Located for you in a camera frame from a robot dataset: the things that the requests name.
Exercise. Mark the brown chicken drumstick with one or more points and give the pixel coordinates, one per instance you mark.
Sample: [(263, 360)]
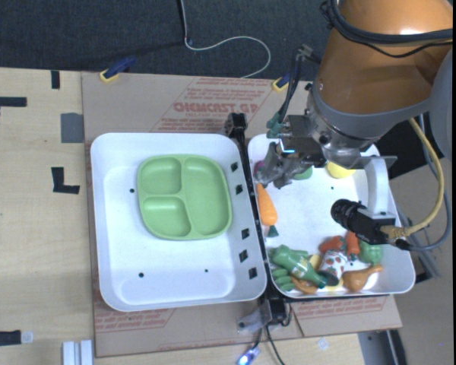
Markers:
[(355, 278)]

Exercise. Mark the large orange carrot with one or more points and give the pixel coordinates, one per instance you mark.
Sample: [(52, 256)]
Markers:
[(267, 205)]

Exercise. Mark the green bottle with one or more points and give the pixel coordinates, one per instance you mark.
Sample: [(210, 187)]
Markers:
[(294, 262)]

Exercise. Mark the pink and purple toy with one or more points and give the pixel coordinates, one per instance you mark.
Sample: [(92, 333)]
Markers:
[(259, 165)]

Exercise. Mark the green round toy fruit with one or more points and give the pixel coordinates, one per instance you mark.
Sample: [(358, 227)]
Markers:
[(307, 173)]

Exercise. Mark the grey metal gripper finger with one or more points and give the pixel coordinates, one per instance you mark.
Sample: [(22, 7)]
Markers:
[(270, 165), (289, 174)]

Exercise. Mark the white plastic tray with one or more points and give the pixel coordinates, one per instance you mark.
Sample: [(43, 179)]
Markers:
[(167, 272), (308, 211)]

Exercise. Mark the red orange pepper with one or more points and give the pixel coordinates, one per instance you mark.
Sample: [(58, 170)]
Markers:
[(331, 243)]

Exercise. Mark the orange toy slice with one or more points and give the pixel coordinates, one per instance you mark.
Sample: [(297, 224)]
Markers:
[(306, 288)]

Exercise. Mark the brown cardboard board red print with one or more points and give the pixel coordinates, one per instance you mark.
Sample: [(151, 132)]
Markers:
[(197, 101)]

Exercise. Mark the yellow lemon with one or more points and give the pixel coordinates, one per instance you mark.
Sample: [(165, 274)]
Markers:
[(338, 171)]

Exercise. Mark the white can with red print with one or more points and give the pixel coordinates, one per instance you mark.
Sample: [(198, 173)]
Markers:
[(333, 262)]

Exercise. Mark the small orange carrot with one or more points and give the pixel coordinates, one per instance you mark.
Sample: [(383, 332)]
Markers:
[(352, 243)]

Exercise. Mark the green pea pods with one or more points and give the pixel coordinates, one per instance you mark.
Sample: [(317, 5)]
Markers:
[(282, 278)]

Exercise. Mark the black cylinder on white bracket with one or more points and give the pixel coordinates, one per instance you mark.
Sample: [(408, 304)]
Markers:
[(359, 219)]

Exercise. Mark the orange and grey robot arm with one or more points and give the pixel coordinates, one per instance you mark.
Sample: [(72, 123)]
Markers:
[(380, 63)]

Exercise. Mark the green divided plate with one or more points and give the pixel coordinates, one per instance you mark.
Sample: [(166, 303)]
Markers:
[(205, 196)]

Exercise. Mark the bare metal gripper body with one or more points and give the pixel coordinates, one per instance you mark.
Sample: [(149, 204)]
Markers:
[(308, 139)]

